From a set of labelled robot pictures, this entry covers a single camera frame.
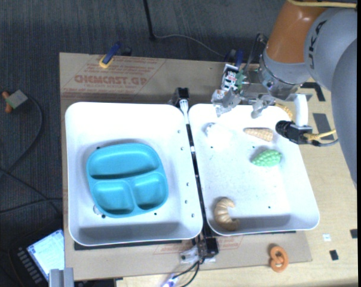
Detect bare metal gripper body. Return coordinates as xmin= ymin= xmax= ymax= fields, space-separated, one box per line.
xmin=238 ymin=66 xmax=292 ymax=102

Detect tan waffle cone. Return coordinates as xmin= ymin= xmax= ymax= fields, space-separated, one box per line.
xmin=243 ymin=127 xmax=274 ymax=143

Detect yellow textured toy food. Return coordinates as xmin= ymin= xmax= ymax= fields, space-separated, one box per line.
xmin=276 ymin=102 xmax=294 ymax=121

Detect white round toy food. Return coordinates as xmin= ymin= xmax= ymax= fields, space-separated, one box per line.
xmin=203 ymin=122 xmax=227 ymax=143

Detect green grapes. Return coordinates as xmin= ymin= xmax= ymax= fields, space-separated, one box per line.
xmin=251 ymin=149 xmax=282 ymax=167

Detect thin black and white rod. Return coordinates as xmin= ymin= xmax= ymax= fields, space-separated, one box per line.
xmin=179 ymin=99 xmax=213 ymax=242

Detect brown cardboard board red print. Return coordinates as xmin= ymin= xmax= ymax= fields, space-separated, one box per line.
xmin=58 ymin=51 xmax=313 ymax=281

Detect white plastic tray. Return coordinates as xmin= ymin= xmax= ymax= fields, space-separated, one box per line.
xmin=188 ymin=102 xmax=321 ymax=237
xmin=64 ymin=101 xmax=204 ymax=247

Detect tan croissant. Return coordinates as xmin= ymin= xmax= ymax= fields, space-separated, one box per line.
xmin=213 ymin=197 xmax=240 ymax=231

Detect blue divided plate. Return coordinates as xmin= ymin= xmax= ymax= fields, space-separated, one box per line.
xmin=85 ymin=142 xmax=170 ymax=219

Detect orange pretzel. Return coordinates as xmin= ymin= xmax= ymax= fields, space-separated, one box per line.
xmin=268 ymin=243 xmax=289 ymax=273

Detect black block with thin wires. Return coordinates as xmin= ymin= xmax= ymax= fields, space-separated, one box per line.
xmin=173 ymin=87 xmax=189 ymax=107
xmin=198 ymin=237 xmax=220 ymax=258

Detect black cylinder on white bracket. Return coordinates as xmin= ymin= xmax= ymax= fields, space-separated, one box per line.
xmin=275 ymin=93 xmax=314 ymax=145

